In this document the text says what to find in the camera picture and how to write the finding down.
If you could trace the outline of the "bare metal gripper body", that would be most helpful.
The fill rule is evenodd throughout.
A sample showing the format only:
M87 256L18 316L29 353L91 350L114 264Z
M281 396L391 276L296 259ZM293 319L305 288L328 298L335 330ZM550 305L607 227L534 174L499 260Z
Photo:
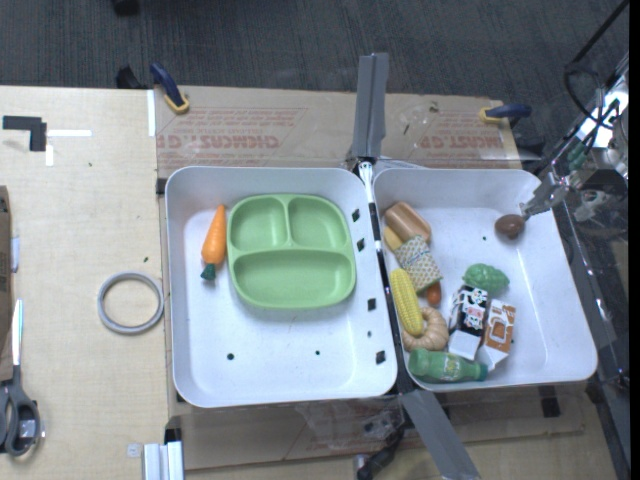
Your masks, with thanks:
M552 171L572 188L628 186L628 107L626 75L597 83L594 96L552 154Z

